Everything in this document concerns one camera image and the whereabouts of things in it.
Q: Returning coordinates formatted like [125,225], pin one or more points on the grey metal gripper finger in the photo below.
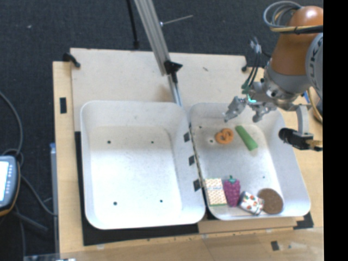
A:
[234,109]
[260,114]

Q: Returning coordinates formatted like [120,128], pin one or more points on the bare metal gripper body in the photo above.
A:
[267,95]

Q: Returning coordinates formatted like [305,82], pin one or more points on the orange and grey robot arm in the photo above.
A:
[296,53]

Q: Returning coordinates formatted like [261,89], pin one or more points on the green stick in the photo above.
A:
[246,137]

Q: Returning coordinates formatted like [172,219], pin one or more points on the orange pretzel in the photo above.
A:
[224,136]

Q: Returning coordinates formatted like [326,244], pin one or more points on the white plastic tray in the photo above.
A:
[239,167]
[136,167]

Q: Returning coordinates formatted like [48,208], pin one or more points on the purple grapes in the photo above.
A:
[232,192]

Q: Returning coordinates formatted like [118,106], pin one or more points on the patterned white carton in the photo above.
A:
[215,192]

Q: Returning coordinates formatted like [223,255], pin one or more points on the brown round biscuit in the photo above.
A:
[270,201]

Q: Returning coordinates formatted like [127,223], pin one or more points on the pale wood board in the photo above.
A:
[152,77]

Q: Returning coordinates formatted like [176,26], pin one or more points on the white can with fruit print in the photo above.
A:
[251,202]

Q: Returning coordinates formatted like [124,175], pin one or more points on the black cylinder on white bracket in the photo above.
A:
[297,135]

